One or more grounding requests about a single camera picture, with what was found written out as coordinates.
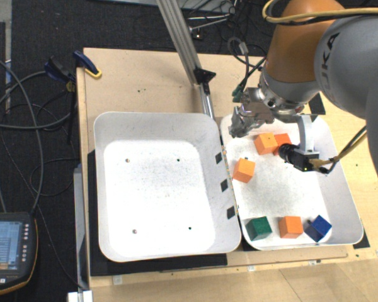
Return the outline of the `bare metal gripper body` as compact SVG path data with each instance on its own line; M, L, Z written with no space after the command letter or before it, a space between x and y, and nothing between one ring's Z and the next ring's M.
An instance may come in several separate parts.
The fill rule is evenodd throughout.
M271 124L275 120L293 123L294 116L304 109L304 103L286 100L262 87L246 88L240 103L238 116L244 125Z

